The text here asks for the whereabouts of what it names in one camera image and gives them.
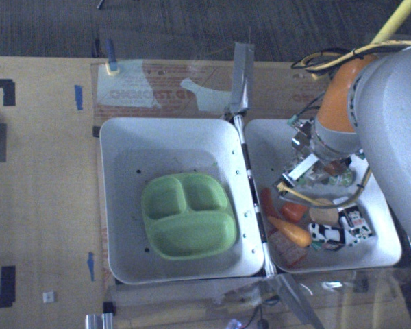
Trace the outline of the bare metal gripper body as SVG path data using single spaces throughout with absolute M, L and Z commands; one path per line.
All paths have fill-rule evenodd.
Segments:
M 292 148 L 295 150 L 295 156 L 297 159 L 305 159 L 310 154 L 314 153 L 312 142 L 313 124 L 313 120 L 307 120 L 299 121 L 293 126 L 296 133 L 292 138 Z

